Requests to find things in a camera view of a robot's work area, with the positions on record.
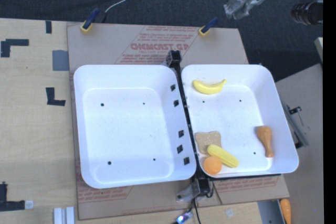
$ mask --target orange ball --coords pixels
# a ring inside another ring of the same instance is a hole
[[[204,159],[203,169],[208,174],[215,175],[218,174],[222,169],[222,162],[218,157],[209,156]]]

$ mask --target yellow banana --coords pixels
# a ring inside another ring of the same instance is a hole
[[[199,80],[193,81],[193,86],[197,91],[203,94],[213,94],[218,93],[222,90],[223,85],[226,83],[226,79],[222,80],[219,83],[215,84],[205,84]]]

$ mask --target cardboard sheet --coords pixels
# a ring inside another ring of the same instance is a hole
[[[197,27],[94,24],[88,33],[83,33],[80,25],[67,27],[79,219],[189,208],[188,203],[176,201],[176,193],[185,189],[189,180],[109,189],[93,189],[83,181],[73,75],[83,65],[159,65],[170,50],[181,52],[181,68],[191,64],[248,64],[238,29],[212,28],[202,37]],[[214,195],[198,201],[200,207],[289,196],[282,175],[228,179],[214,184]]]
[[[324,223],[324,155],[323,155],[323,69],[311,66],[276,83],[289,109],[300,108],[291,115],[309,145],[297,149],[298,169],[285,174],[292,222]],[[292,126],[292,133],[297,132]]]

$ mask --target black cable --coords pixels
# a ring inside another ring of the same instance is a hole
[[[194,203],[193,203],[193,201],[191,201],[191,202],[190,202],[190,208],[189,208],[189,210],[187,211],[188,213],[189,213],[191,210],[193,210],[193,205],[194,205]]]
[[[194,207],[195,207],[195,211],[196,211],[196,216],[197,216],[197,220],[198,220],[198,223],[201,224],[201,221],[200,221],[200,217],[198,215],[198,211],[197,211],[197,206],[196,206],[196,198],[193,199],[193,203],[194,203]]]
[[[211,193],[210,195],[207,194],[206,197],[211,198],[215,192],[215,184],[212,182],[212,188],[211,188]]]

